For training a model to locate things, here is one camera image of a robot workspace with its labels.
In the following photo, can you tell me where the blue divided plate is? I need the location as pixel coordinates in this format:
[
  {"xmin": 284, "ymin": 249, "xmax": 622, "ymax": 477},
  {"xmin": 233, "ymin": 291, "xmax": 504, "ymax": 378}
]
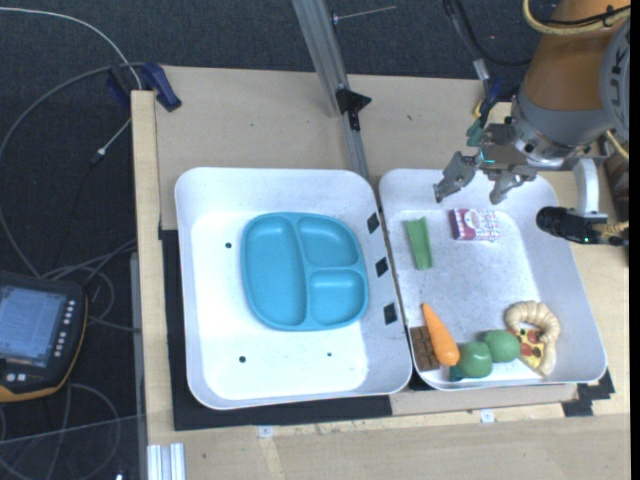
[{"xmin": 239, "ymin": 211, "xmax": 370, "ymax": 332}]

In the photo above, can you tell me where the brown cardboard board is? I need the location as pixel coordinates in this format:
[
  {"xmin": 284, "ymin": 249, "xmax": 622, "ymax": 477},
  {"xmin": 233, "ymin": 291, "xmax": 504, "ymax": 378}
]
[{"xmin": 152, "ymin": 64, "xmax": 630, "ymax": 417}]

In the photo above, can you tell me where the beige croissant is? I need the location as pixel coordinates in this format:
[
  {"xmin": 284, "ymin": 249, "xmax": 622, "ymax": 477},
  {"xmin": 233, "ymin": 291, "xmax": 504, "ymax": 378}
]
[{"xmin": 503, "ymin": 300, "xmax": 561, "ymax": 377}]

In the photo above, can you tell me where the black cylinder on white bracket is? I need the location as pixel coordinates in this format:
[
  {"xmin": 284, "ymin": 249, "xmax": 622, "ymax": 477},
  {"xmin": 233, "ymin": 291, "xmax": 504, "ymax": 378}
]
[{"xmin": 535, "ymin": 157, "xmax": 629, "ymax": 247}]

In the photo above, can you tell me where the orange carrot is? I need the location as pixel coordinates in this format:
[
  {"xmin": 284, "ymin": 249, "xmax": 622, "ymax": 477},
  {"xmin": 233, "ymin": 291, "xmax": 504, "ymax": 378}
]
[{"xmin": 421, "ymin": 302, "xmax": 464, "ymax": 383}]

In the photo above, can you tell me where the brown chocolate bar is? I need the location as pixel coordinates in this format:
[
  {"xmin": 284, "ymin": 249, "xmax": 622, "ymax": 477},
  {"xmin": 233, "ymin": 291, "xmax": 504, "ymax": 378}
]
[{"xmin": 409, "ymin": 325, "xmax": 442, "ymax": 373}]

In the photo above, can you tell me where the white plastic tray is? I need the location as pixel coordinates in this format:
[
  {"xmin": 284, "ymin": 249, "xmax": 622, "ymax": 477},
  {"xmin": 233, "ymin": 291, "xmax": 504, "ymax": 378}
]
[
  {"xmin": 378, "ymin": 167, "xmax": 609, "ymax": 392},
  {"xmin": 173, "ymin": 166, "xmax": 414, "ymax": 412}
]

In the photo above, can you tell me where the green celery stick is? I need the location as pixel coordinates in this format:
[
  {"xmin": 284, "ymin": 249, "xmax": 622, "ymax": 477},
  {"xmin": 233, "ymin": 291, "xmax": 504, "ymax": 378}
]
[{"xmin": 403, "ymin": 216, "xmax": 434, "ymax": 272}]

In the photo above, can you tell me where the pink and purple carton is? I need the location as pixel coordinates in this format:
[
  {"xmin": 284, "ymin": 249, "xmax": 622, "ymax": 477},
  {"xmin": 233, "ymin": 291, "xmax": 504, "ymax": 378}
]
[{"xmin": 448, "ymin": 207, "xmax": 503, "ymax": 242}]

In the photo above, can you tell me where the pizza slice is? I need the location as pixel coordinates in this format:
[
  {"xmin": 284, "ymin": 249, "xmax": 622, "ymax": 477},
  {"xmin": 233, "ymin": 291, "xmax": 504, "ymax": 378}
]
[{"xmin": 507, "ymin": 324, "xmax": 547, "ymax": 370}]

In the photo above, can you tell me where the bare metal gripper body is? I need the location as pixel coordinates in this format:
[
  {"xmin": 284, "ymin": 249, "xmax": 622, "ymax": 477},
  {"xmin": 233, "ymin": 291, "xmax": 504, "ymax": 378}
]
[{"xmin": 473, "ymin": 121, "xmax": 582, "ymax": 177}]

